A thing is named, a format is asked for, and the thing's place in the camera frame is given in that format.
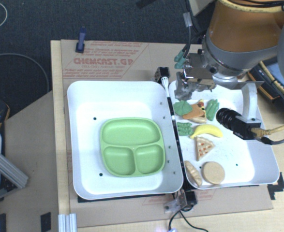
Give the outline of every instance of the toy banana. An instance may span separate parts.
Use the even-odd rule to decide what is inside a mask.
[[[222,131],[214,125],[199,125],[196,127],[194,133],[190,136],[191,139],[200,134],[211,134],[215,137],[223,137]]]

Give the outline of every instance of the yellow cable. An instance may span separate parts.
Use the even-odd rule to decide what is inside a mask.
[[[252,12],[252,13],[276,13],[282,12],[284,10],[284,6],[276,6],[271,8],[255,8],[255,7],[247,7],[243,5],[235,4],[229,0],[219,0],[224,5],[228,6],[229,8],[244,11],[244,12]]]
[[[259,62],[262,70],[265,72],[265,74],[268,76],[268,78],[273,82],[273,84],[284,94],[284,88],[282,87],[282,85],[280,85],[279,82],[277,82],[275,80],[275,78],[273,77],[273,75],[271,74],[271,72],[269,72],[269,70],[267,69],[267,67],[265,66],[265,64],[260,61]]]
[[[277,128],[274,128],[274,129],[271,129],[271,130],[264,130],[264,129],[261,129],[261,128],[252,128],[251,129],[251,131],[256,134],[257,138],[261,138],[261,137],[266,136],[266,135],[271,135],[273,133],[283,131],[283,130],[284,130],[284,125],[279,126]]]
[[[282,130],[284,130],[284,125],[280,126],[280,127],[277,127],[277,128],[274,128],[274,129],[271,129],[269,131],[272,134],[272,133],[276,133],[276,132],[279,132],[279,131],[282,131]]]

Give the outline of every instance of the metal bracket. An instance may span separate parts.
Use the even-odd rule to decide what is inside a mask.
[[[186,195],[184,191],[181,191],[180,195],[174,200],[164,204],[164,213],[178,212],[179,210],[187,206]]]
[[[248,82],[242,88],[243,93],[243,114],[239,119],[246,123],[257,123],[256,119],[257,109],[258,109],[258,95],[256,83]]]
[[[15,165],[13,165],[4,155],[0,153],[0,173],[7,178],[18,189],[24,188],[28,181],[22,171],[20,171]],[[7,190],[0,190],[0,198],[4,197],[8,193]]]
[[[58,215],[59,232],[77,232],[77,219],[76,214]]]

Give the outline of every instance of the toy pizza slice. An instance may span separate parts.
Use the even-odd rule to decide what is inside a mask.
[[[215,147],[214,143],[204,137],[195,137],[196,160],[201,160]]]

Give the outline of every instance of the toy food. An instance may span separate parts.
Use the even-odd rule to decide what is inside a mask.
[[[220,184],[224,180],[224,168],[217,162],[209,161],[203,165],[202,175],[207,182]]]
[[[206,118],[210,121],[213,121],[215,118],[215,114],[219,108],[219,103],[216,100],[210,100],[206,107]]]
[[[204,114],[204,111],[198,106],[198,104],[191,105],[192,111],[182,116],[183,119],[191,119],[195,117],[200,117]]]
[[[206,112],[205,112],[205,107],[204,107],[204,101],[203,99],[200,99],[197,103],[197,105],[199,106],[199,108],[203,111],[203,115],[199,116],[199,117],[194,117],[194,118],[190,118],[190,120],[192,122],[196,122],[196,123],[206,123],[207,122],[207,118],[206,118]]]
[[[180,116],[192,111],[191,105],[187,101],[179,101],[173,105],[174,112]]]
[[[201,160],[215,147],[214,143],[204,137],[195,137],[196,160]]]
[[[200,135],[200,134],[211,134],[215,137],[223,137],[223,133],[222,131],[214,126],[214,125],[199,125],[195,128],[194,133],[190,136],[191,139],[193,139],[194,137]]]
[[[192,128],[191,123],[177,122],[176,124],[177,124],[177,130],[179,132],[179,136],[188,136],[194,132],[194,129]]]
[[[199,171],[187,160],[185,161],[185,167],[186,167],[188,173],[190,173],[191,177],[196,182],[196,184],[198,186],[202,185],[202,177],[201,177]]]

